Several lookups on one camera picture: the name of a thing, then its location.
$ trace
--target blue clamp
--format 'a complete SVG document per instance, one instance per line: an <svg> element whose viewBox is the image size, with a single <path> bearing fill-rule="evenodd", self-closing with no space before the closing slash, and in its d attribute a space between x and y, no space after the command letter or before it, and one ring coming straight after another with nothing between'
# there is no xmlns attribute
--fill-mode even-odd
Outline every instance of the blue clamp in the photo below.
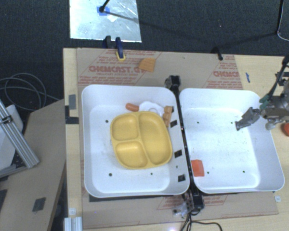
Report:
<svg viewBox="0 0 289 231"><path fill-rule="evenodd" d="M125 55L123 53L123 46L121 39L119 37L116 37L116 55L119 61L125 61Z"/></svg>
<svg viewBox="0 0 289 231"><path fill-rule="evenodd" d="M111 44L111 36L106 36L106 38L103 40L103 43L102 43L102 47L104 49L113 49L114 46ZM124 55L124 52L123 52L123 46L122 46L122 42L121 42L121 39L120 37L117 37L116 38L116 56L118 58L119 61L123 62L125 61L126 57Z"/></svg>
<svg viewBox="0 0 289 231"><path fill-rule="evenodd" d="M106 36L106 38L103 40L102 48L108 49L111 48L111 36Z"/></svg>

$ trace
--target table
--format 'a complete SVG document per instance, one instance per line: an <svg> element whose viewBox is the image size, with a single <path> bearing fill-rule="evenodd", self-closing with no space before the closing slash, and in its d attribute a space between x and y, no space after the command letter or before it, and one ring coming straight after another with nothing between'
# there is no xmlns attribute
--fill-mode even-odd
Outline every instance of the table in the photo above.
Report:
<svg viewBox="0 0 289 231"><path fill-rule="evenodd" d="M30 114L25 139L40 163L0 181L7 190L0 211L0 231L50 231L65 177L65 117L63 100ZM37 199L42 210L34 211Z"/></svg>
<svg viewBox="0 0 289 231"><path fill-rule="evenodd" d="M199 54L199 57L206 58L204 54ZM259 96L264 96L275 81L275 73L280 70L283 57L269 56L244 56L236 55L235 60L240 74L243 89L251 90ZM246 74L250 77L250 83L246 79ZM64 77L65 77L65 106L69 106L70 95L76 94L77 99L77 50L64 49ZM279 87L276 94L282 91ZM78 117L78 105L74 109L69 110L70 117ZM214 220L221 224L224 231L237 230L255 230L255 231L289 231L289 137L286 137L281 132L281 127L278 125L272 130L272 136L276 145L277 153L285 175L285 186L282 190L275 193L280 196L281 202L277 203L278 215L259 216L249 218L229 218ZM67 182L68 182L68 206L69 216L82 216L82 201L81 201L81 174L80 174L80 147L79 147L79 125L68 124L66 126L66 163L67 163ZM181 227L181 223L139 225L128 227L113 227L107 228L110 231L176 231ZM94 229L95 231L103 231L105 229ZM197 225L197 230L209 230L206 226Z"/></svg>

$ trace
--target yellow plate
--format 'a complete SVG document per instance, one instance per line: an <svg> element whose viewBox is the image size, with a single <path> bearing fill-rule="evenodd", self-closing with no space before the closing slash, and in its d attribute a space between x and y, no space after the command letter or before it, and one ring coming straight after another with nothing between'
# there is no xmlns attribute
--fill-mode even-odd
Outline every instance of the yellow plate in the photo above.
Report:
<svg viewBox="0 0 289 231"><path fill-rule="evenodd" d="M117 160L129 169L161 166L172 157L172 145L163 119L154 112L119 115L110 126Z"/></svg>

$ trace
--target dark floor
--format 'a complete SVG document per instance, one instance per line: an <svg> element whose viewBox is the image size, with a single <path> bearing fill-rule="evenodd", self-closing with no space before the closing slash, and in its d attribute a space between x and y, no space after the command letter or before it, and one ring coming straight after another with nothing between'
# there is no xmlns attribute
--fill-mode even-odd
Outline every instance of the dark floor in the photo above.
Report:
<svg viewBox="0 0 289 231"><path fill-rule="evenodd" d="M206 53L218 46L229 54L286 55L289 42L275 33L279 5L280 0L137 0L143 42L123 46ZM280 33L289 39L289 0ZM101 46L100 41L70 39L69 0L0 0L0 79L34 74L48 94L61 99L62 49ZM37 107L34 93L14 90L12 95L23 106ZM0 97L9 103L2 91Z"/></svg>

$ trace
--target blue tape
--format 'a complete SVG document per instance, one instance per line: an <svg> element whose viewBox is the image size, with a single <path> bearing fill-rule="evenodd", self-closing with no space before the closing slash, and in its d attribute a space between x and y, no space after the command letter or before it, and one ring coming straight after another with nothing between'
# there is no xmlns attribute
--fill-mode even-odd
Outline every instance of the blue tape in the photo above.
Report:
<svg viewBox="0 0 289 231"><path fill-rule="evenodd" d="M106 16L107 13L105 13L105 12L108 12L108 13L110 12L110 8L108 8L108 7L106 6L105 9L104 9L104 12L101 13L101 12L100 12L100 7L101 7L101 6L97 6L97 7L96 7L97 13L98 13L100 16Z"/></svg>
<svg viewBox="0 0 289 231"><path fill-rule="evenodd" d="M250 83L250 76L248 75L248 73L245 73L245 74L246 74L247 81Z"/></svg>

